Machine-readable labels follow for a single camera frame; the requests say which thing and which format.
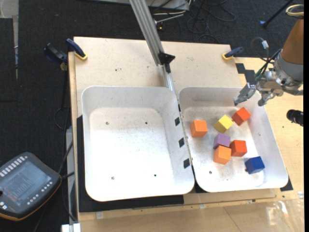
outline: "black floor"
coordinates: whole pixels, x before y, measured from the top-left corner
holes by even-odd
[[[259,24],[260,20],[266,21],[274,15],[287,0],[227,0],[218,4],[219,1],[224,0],[196,0],[190,12],[165,23],[165,30],[159,32],[160,39],[229,44],[231,48],[242,46],[244,52],[240,57],[255,57],[250,48],[254,37],[267,40],[272,54],[283,46],[296,22],[283,11],[267,28]],[[304,0],[294,0],[294,3],[303,4]],[[0,165],[29,151],[47,166],[58,170],[63,158],[64,131],[54,119],[61,106],[64,72],[44,57],[44,47],[51,42],[58,50],[66,52],[65,40],[73,36],[143,39],[143,35],[129,5],[84,0],[19,0],[16,81],[12,76],[11,24],[9,20],[0,20]],[[65,106],[69,104],[67,95]],[[65,126],[65,112],[56,116],[62,127]],[[37,231],[58,232],[62,224],[69,222],[64,206],[66,197],[64,199],[60,189],[48,204]],[[43,210],[21,222],[0,218],[0,231],[31,232]]]

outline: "blue cube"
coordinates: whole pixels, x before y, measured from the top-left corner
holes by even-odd
[[[245,162],[245,165],[246,165],[246,168],[249,174],[260,172],[261,170],[265,168],[261,157],[249,158]]]

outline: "white tray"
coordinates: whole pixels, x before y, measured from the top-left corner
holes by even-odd
[[[265,107],[257,104],[260,95],[255,93],[248,101],[235,107],[233,97],[240,90],[236,87],[187,87],[179,94],[196,181],[207,192],[281,188],[288,181]],[[226,165],[216,163],[212,147],[218,131],[214,124],[224,114],[231,118],[243,106],[251,117],[241,126],[234,123],[225,134],[231,136],[231,141],[245,140],[248,153],[243,157],[231,157]],[[190,132],[192,121],[203,119],[207,122],[208,133],[203,138],[193,138]],[[265,169],[248,174],[244,162],[256,156],[261,156]]]
[[[172,91],[92,86],[82,93],[82,108],[85,188],[91,198],[102,202],[191,191],[195,180]]]

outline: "wooden table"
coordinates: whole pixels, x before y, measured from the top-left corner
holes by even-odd
[[[94,85],[159,87],[164,85],[164,79],[162,69],[154,64],[146,41],[85,37],[75,37],[74,41],[88,54],[88,59],[81,61],[73,53],[69,53],[71,119],[75,169],[77,169],[76,118],[82,115],[82,91]],[[258,58],[234,58],[231,61],[223,61],[221,55],[231,50],[229,45],[176,42],[162,42],[162,45],[166,53],[176,56],[171,63],[176,94],[184,87],[193,86],[243,87],[246,80],[243,74],[238,74],[235,63],[243,63],[247,70],[258,70],[263,65],[263,61]],[[99,231],[98,229],[104,226],[102,231],[126,231],[128,224],[133,226],[132,223],[143,218],[147,222],[139,223],[136,231],[145,231],[149,226],[161,231],[158,221],[166,219],[176,223],[182,219],[190,219],[193,223],[192,228],[198,231],[199,228],[209,224],[207,219],[205,220],[204,208],[216,209],[247,204],[252,200],[262,203],[298,199],[298,192],[304,192],[303,127],[291,123],[286,118],[286,113],[290,109],[303,111],[303,97],[284,94],[282,97],[270,100],[266,105],[269,121],[294,190],[281,192],[276,188],[220,193],[196,193],[192,190],[184,195],[184,205],[96,213],[78,212],[82,229],[87,232]],[[219,217],[218,214],[212,221],[222,223],[225,218]],[[174,231],[175,228],[171,226],[169,229],[167,226],[166,229]],[[177,231],[185,230],[185,227],[177,228]]]

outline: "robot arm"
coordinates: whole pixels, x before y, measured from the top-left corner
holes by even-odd
[[[256,85],[247,85],[234,98],[237,105],[249,99],[256,91],[262,98],[258,105],[263,106],[270,99],[282,96],[284,92],[292,95],[303,95],[299,88],[304,79],[304,20],[298,19],[292,28],[283,48],[272,57],[274,68],[271,71],[261,71]]]

